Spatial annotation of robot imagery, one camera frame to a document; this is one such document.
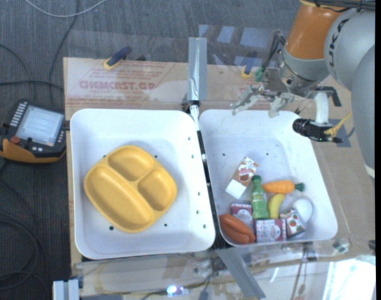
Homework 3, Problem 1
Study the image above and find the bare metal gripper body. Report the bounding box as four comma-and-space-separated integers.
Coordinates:
259, 66, 318, 100

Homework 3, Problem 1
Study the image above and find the white plastic tray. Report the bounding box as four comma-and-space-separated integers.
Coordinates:
69, 108, 217, 261
198, 109, 339, 248

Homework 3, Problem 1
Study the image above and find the brown and white carton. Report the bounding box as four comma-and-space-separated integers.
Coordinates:
224, 156, 260, 200

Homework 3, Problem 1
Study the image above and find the orange carrot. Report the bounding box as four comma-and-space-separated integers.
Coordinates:
260, 179, 305, 195

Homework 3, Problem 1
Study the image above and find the green bottle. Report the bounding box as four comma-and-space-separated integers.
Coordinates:
250, 174, 270, 220

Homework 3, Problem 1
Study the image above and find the yellow banana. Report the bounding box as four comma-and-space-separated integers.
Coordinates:
267, 193, 286, 220

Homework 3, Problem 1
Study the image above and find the white egg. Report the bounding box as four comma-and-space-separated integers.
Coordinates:
291, 197, 314, 224

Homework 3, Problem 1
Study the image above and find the dark red carton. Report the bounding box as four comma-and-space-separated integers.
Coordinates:
229, 202, 254, 230

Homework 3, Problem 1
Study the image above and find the red and white strawberry carton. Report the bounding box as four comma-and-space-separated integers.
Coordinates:
279, 209, 306, 238

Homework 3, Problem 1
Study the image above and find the brown cardboard board red print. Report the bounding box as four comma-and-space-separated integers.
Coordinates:
62, 57, 376, 297

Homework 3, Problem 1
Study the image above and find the pink carton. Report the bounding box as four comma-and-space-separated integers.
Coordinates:
253, 218, 287, 243

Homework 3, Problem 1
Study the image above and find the orange sausage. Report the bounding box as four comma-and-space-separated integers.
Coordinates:
218, 213, 257, 244

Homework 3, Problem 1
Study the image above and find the yellow divided plate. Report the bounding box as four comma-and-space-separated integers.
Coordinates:
83, 144, 179, 234

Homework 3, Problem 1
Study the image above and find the black cylinder on white bracket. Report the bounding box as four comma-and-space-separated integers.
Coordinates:
292, 87, 343, 143

